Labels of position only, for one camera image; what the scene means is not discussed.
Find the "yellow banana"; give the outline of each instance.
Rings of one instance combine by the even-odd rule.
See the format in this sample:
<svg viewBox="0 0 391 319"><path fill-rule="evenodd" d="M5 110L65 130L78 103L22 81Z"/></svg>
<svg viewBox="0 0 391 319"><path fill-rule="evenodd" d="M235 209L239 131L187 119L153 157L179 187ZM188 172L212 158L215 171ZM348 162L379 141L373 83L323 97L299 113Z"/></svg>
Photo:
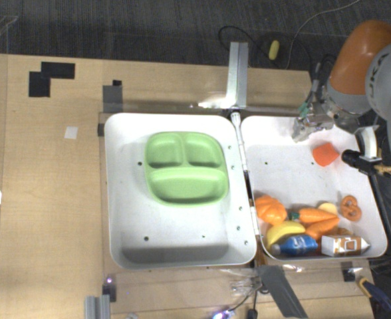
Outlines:
<svg viewBox="0 0 391 319"><path fill-rule="evenodd" d="M271 245L276 243L279 239L285 235L301 234L305 232L305 227L299 222L284 221L279 225L272 226L267 231L267 249L271 248Z"/></svg>

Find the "orange cube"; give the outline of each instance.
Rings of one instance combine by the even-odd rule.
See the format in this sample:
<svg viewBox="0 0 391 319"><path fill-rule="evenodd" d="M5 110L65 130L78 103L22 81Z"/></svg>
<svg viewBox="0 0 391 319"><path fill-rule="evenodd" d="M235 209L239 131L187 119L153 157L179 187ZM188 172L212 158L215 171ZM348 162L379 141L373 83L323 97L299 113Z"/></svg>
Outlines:
<svg viewBox="0 0 391 319"><path fill-rule="evenodd" d="M313 157L319 165L326 167L339 157L339 153L333 148L331 143L326 143L317 146L313 150Z"/></svg>

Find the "green divided plate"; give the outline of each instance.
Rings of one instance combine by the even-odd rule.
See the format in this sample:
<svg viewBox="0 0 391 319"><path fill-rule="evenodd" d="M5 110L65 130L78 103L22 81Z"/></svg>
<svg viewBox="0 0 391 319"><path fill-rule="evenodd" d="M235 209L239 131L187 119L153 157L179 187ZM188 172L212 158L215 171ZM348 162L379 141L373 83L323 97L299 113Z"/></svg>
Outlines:
<svg viewBox="0 0 391 319"><path fill-rule="evenodd" d="M198 132L160 132L145 147L148 190L165 205L205 205L223 199L229 188L219 143Z"/></svg>

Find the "cable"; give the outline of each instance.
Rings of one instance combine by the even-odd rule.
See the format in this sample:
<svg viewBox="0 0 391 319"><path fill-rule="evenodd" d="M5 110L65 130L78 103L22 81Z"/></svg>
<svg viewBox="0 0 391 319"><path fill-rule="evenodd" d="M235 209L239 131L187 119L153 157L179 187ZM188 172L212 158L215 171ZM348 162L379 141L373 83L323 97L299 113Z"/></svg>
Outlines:
<svg viewBox="0 0 391 319"><path fill-rule="evenodd" d="M248 33L246 32L245 30L243 30L242 28L240 27L237 27L237 26L233 26L233 25L226 25L226 26L222 26L219 31L217 32L217 38L221 44L221 46L229 52L229 47L224 43L223 39L222 39L222 32L224 32L224 30L226 29L235 29L239 32L242 32L248 39L250 39L250 41L255 45L255 48L260 51L263 56L268 60L268 63L275 67L275 68L279 68L279 66L273 62L271 59L269 59L269 54L266 53L263 49L262 49L262 45L265 43L265 39L264 37L261 37L259 38L257 41ZM286 35L286 34L280 34L278 37L276 38L279 38L279 37L287 37L287 38L290 38L291 39L291 36L289 35ZM304 44L301 42L301 41L297 41L298 44L300 44L300 46L302 47L302 49L304 50L305 54L307 55L308 59L309 59L309 66L311 66L311 62L312 62L312 58L311 58L311 55L309 54L309 51L307 50L307 48L304 46Z"/></svg>
<svg viewBox="0 0 391 319"><path fill-rule="evenodd" d="M359 3L361 0L355 0L353 1L352 3L349 3L348 5L345 5L345 6L342 6L342 7L337 7L337 8L334 8L334 9L328 9L326 11L323 11L323 12L319 12L317 14L314 14L312 17L308 18L297 30L295 36L293 37L293 40L290 44L290 51L289 51L289 59L287 61L287 65L285 67L285 69L287 70L290 66L290 61L291 61L291 53L292 53L292 50L293 50L293 45L295 43L295 40L297 38L297 36L299 35L299 33L301 32L302 28L305 27L307 25L307 23L309 23L309 21L311 21L312 19L314 19L315 17L318 17L319 15L323 15L323 14L326 14L326 13L332 13L332 12L337 12L337 11L342 11L343 9L346 9L348 7L351 7L353 5L355 5L356 3Z"/></svg>
<svg viewBox="0 0 391 319"><path fill-rule="evenodd" d="M257 44L257 42L255 41L255 39L253 39L253 37L247 33L246 31L244 31L243 29L241 29L240 27L237 27L237 26L233 26L233 25L226 25L226 26L222 26L219 31L217 32L217 38L219 40L219 42L221 43L221 46L227 50L229 52L229 48L227 47L227 45L222 41L222 37L221 37L221 34L224 30L226 29L236 29L240 32L242 32L247 38L250 39L250 41L262 52L262 54L268 59L269 61L269 64L273 65L274 67L278 68L278 66L272 62L270 59L269 59L269 55L267 53L264 52L264 50Z"/></svg>
<svg viewBox="0 0 391 319"><path fill-rule="evenodd" d="M311 104L311 102L313 101L314 96L317 96L317 100L319 99L319 96L317 95L317 91L319 89L319 86L321 85L321 81L320 81L321 70L323 69L326 62L329 62L333 65L335 60L336 57L334 55L327 53L323 56L321 61L318 62L317 65L315 66L315 69L311 74L313 85L311 86L311 89L308 93L308 96L305 98L305 101L298 108L300 112L300 117L305 117L307 115L307 112L309 111L309 104Z"/></svg>
<svg viewBox="0 0 391 319"><path fill-rule="evenodd" d="M237 310L237 308L239 308L242 304L244 304L244 303L246 302L246 300L247 300L248 298L250 298L250 296L253 294L253 292L256 292L256 293L257 293L257 291L258 291L261 287L262 287L262 285L259 286L259 287L257 287L257 288L254 288L253 290L251 290L251 291L249 292L249 294L248 294L248 295L247 295L247 296L246 296L238 305L234 306L233 308L230 308L228 311L231 312L231 311Z"/></svg>
<svg viewBox="0 0 391 319"><path fill-rule="evenodd" d="M255 292L255 298L253 299L253 309L256 310L257 291Z"/></svg>

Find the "orange carrot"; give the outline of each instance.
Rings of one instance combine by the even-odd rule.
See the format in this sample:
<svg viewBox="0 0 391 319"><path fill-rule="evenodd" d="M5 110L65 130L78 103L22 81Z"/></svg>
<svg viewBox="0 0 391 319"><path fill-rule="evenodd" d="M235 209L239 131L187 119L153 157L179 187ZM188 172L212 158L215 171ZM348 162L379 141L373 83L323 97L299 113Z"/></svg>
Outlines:
<svg viewBox="0 0 391 319"><path fill-rule="evenodd" d="M319 221L334 219L335 214L317 208L302 208L298 213L290 213L290 220L299 219L303 223L315 223Z"/></svg>
<svg viewBox="0 0 391 319"><path fill-rule="evenodd" d="M325 167L339 157L339 154L331 143L326 143L313 150L313 157L319 165Z"/></svg>
<svg viewBox="0 0 391 319"><path fill-rule="evenodd" d="M279 225L287 217L284 205L269 195L258 197L255 200L255 207L258 218L272 224L273 226Z"/></svg>
<svg viewBox="0 0 391 319"><path fill-rule="evenodd" d="M329 234L334 227L339 223L339 218L329 219L321 222L316 222L310 225L305 231L306 235L309 235L314 240L319 240L323 235Z"/></svg>

